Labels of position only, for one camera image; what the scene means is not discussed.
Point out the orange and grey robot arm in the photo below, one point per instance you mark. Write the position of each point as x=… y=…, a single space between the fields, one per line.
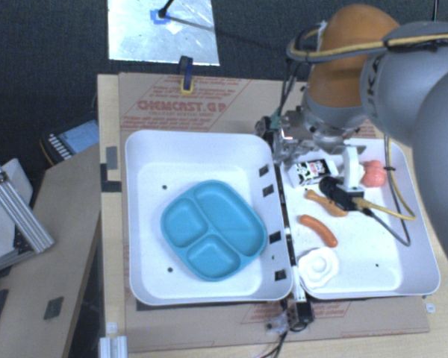
x=403 y=88

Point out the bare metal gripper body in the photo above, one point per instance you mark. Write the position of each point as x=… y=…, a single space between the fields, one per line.
x=298 y=132

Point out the black cylinder on white bracket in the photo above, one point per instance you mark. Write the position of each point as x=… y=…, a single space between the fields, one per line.
x=341 y=194

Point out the white carton with cow print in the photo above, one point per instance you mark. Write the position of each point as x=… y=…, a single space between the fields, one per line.
x=310 y=172

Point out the orange sausage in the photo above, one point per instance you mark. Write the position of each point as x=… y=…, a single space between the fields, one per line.
x=319 y=229

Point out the white toy fried egg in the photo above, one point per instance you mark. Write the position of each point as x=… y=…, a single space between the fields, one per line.
x=317 y=267

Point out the thin black and white rod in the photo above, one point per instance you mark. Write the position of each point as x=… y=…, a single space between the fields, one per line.
x=288 y=233

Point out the brown cardboard board red print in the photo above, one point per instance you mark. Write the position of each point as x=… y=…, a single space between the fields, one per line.
x=209 y=99

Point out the pink toy meat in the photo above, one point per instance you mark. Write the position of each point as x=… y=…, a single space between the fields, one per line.
x=374 y=175

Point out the blue divided plate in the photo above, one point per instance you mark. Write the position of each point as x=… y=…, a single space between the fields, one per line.
x=213 y=229

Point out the white plastic tray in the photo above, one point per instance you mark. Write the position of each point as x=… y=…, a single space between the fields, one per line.
x=149 y=207
x=366 y=244

